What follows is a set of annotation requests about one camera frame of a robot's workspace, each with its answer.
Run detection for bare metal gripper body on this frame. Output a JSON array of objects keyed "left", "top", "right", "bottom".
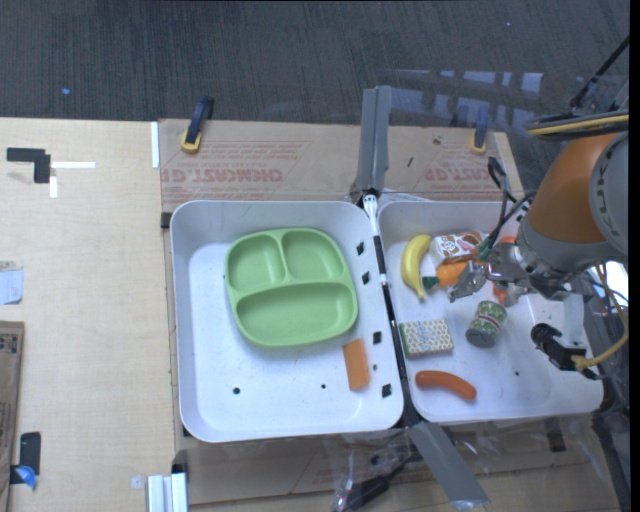
[{"left": 485, "top": 243, "right": 572, "bottom": 301}]

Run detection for orange carrot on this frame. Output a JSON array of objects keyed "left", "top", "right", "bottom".
[{"left": 421, "top": 260, "right": 469, "bottom": 291}]

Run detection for green and white can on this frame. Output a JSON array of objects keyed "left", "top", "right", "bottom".
[{"left": 465, "top": 299, "right": 508, "bottom": 349}]

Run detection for white and brown bread packet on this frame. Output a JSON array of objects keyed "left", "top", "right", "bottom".
[{"left": 431, "top": 230, "right": 489, "bottom": 267}]

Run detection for yellow banana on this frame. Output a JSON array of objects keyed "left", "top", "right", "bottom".
[{"left": 400, "top": 233, "right": 433, "bottom": 302}]

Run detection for white patterned carton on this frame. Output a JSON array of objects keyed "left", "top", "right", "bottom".
[{"left": 398, "top": 318, "right": 455, "bottom": 359}]

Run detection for white plastic tray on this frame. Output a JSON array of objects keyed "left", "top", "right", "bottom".
[
  {"left": 375, "top": 199, "right": 606, "bottom": 426},
  {"left": 169, "top": 199, "right": 406, "bottom": 444}
]

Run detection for orange sausage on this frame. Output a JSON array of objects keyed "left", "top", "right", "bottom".
[{"left": 414, "top": 369, "right": 478, "bottom": 403}]

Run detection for orange flat rectangular block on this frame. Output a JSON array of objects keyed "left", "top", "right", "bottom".
[{"left": 341, "top": 338, "right": 372, "bottom": 392}]

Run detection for green divided plate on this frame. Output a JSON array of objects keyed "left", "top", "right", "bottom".
[{"left": 224, "top": 227, "right": 360, "bottom": 349}]

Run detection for brown cardboard board red print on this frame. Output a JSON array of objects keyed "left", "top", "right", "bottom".
[{"left": 158, "top": 118, "right": 621, "bottom": 507}]

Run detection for black cylinder on white bracket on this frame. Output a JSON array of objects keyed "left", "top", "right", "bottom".
[{"left": 530, "top": 292, "right": 590, "bottom": 373}]

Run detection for black block with thin wires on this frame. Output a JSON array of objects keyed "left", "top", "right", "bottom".
[{"left": 344, "top": 474, "right": 392, "bottom": 509}]

